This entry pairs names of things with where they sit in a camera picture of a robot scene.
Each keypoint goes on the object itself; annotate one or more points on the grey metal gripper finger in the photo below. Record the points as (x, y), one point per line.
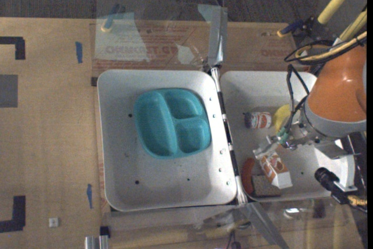
(273, 140)
(262, 151)

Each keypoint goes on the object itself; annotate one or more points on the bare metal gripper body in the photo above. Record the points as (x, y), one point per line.
(301, 137)

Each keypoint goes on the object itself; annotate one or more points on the small red and white can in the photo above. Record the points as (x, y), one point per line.
(259, 120)

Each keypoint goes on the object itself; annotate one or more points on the orange and white carton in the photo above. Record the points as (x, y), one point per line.
(277, 172)

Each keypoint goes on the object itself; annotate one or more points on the yellow banana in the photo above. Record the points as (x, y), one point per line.
(281, 116)

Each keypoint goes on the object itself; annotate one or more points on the red sausage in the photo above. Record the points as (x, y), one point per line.
(247, 175)

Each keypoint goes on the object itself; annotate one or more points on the white plastic tray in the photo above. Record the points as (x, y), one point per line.
(256, 90)
(163, 178)

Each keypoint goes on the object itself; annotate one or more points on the teal divided plate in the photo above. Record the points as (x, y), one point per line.
(172, 122)

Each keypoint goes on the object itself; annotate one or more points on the small white square block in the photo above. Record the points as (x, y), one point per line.
(54, 222)

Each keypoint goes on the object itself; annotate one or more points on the black cylinder on white bracket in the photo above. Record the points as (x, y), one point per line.
(335, 180)

